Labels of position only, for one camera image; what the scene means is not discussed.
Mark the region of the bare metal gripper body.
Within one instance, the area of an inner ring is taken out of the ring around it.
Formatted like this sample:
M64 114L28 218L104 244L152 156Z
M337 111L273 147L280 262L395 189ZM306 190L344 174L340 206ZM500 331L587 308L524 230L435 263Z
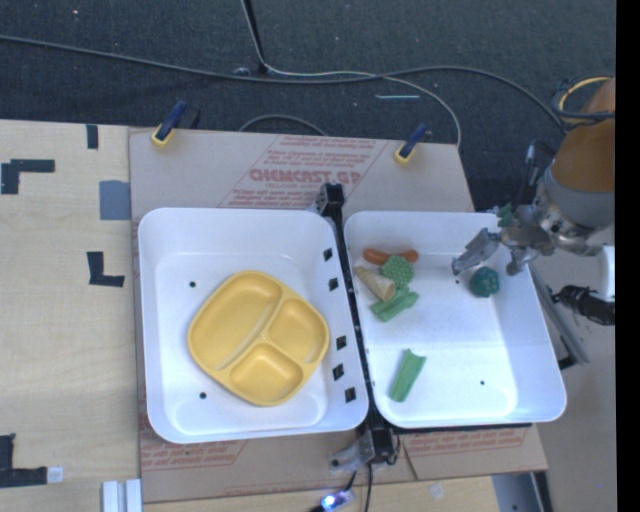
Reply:
M544 256L564 250L578 256L595 256L603 248L598 230L579 223L553 204L513 206L498 210L500 241L510 248L532 250Z

